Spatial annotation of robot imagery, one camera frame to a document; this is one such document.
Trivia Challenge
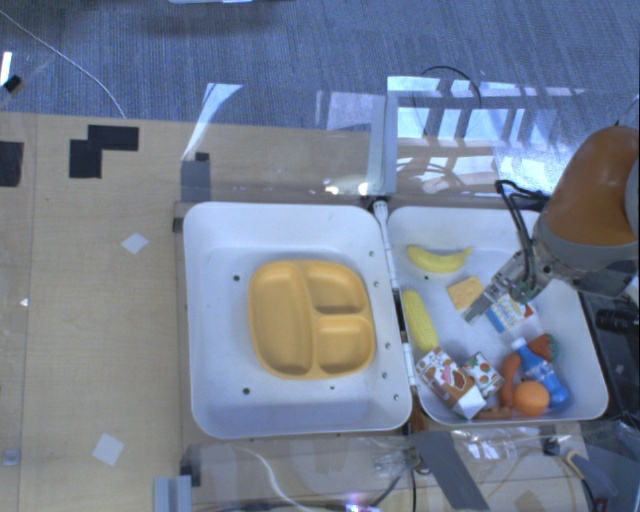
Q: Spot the orange divided plate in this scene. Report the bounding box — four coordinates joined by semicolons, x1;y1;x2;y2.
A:
247;258;377;381

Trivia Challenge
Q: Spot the blue plastic bottle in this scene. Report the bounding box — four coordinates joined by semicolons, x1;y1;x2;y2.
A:
510;336;572;408

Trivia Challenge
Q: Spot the yellow corn cob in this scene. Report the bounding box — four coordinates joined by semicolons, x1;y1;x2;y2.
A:
401;289;440;354

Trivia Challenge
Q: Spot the orange fruit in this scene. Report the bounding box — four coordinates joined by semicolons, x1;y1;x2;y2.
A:
513;380;551;419

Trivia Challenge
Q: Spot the brown and white carton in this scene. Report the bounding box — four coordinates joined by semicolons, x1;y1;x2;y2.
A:
414;346;488;421

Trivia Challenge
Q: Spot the blue and white carton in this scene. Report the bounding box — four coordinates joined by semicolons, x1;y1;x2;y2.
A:
486;293;537;335

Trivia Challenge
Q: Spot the orange carrot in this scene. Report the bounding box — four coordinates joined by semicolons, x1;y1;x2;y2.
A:
528;333;560;364

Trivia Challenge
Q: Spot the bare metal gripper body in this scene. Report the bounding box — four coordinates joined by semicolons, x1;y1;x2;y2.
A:
490;250;552;304

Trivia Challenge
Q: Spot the small brown sausage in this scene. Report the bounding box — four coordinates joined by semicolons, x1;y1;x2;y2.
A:
474;405;515;421

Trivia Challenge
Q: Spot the orange sausage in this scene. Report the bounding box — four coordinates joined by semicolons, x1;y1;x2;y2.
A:
497;352;524;409

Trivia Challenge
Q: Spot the white plastic tray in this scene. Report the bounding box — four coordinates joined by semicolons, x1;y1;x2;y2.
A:
182;201;414;441
387;205;610;428

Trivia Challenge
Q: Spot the yellow square biscuit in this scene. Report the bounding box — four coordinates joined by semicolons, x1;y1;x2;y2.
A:
446;275;486;313

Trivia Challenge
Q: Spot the black cylinder on white bracket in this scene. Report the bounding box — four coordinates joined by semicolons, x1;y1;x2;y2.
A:
594;306;640;333

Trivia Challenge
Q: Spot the yellow banana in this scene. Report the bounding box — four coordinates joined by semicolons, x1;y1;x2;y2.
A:
406;244;474;275

